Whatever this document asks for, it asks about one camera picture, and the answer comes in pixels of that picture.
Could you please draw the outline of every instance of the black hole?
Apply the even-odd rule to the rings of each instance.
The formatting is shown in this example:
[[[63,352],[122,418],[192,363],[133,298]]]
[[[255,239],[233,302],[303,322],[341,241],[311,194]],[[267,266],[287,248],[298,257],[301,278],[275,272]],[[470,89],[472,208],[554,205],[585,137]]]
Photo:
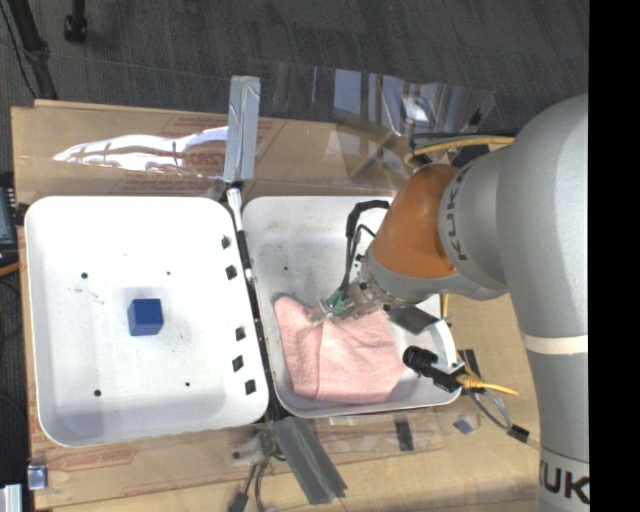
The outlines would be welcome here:
[[[242,356],[236,357],[233,361],[233,371],[237,372],[240,368],[244,366],[244,361],[242,360]]]
[[[248,380],[247,382],[244,383],[244,390],[247,393],[247,395],[250,395],[251,393],[254,393],[256,390],[256,381],[251,379]]]
[[[236,270],[236,267],[234,267],[233,265],[229,265],[227,268],[225,268],[225,271],[227,272],[227,279],[229,280],[233,279],[238,275],[238,271]]]

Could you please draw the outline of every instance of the beige stripe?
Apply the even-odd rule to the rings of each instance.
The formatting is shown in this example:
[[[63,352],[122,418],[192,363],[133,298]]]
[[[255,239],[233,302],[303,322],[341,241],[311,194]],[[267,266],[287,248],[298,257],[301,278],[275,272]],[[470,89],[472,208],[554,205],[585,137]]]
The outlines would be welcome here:
[[[538,354],[579,354],[589,352],[589,335],[572,338],[538,338],[522,334],[522,341],[527,350]]]

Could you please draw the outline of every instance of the white plastic tray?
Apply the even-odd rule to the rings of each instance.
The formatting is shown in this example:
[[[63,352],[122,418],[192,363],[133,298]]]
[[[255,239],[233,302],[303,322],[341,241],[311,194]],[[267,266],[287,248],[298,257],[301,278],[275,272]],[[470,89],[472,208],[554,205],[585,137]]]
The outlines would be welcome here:
[[[38,410],[51,439],[84,446],[263,415],[264,368],[233,224],[220,204],[48,197],[28,209],[25,233]],[[237,277],[228,279],[231,266]],[[159,334],[129,334],[135,298],[161,299]]]
[[[311,307],[320,298],[331,295],[344,273],[347,216],[356,203],[371,199],[261,197],[249,202],[244,210],[244,227],[276,393],[282,405],[296,416],[314,418],[443,405],[459,395],[459,391],[448,393],[436,387],[432,379],[417,378],[409,369],[382,404],[354,406],[319,402],[293,392],[273,302],[285,294]],[[377,230],[384,213],[381,209],[368,210],[361,215],[360,221]],[[362,253],[370,241],[363,236]],[[434,316],[440,315],[437,296],[420,307]],[[408,346],[417,345],[438,354],[442,362],[455,362],[455,347],[446,326],[444,336],[432,336],[428,331],[415,336],[393,323],[390,327],[399,357]]]

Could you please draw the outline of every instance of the black tripod leg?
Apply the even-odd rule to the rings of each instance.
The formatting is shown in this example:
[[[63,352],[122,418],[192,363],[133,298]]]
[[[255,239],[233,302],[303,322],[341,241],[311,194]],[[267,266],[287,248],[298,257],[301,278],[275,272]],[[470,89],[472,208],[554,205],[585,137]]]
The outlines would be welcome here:
[[[84,43],[87,39],[87,18],[84,15],[84,0],[73,0],[72,14],[64,19],[64,38],[67,41]]]
[[[36,27],[36,22],[33,19],[29,2],[27,0],[7,0],[7,3],[18,28],[27,61],[36,76],[38,97],[57,100],[58,94],[49,73],[49,66],[47,66],[49,47],[38,34],[38,27]]]

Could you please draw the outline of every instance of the metal hinge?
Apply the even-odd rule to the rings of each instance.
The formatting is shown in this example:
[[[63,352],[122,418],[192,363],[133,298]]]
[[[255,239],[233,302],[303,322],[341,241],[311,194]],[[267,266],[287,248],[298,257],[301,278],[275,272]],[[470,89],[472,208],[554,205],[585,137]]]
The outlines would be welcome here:
[[[45,464],[30,464],[27,470],[29,490],[44,489],[47,486],[47,466]]]

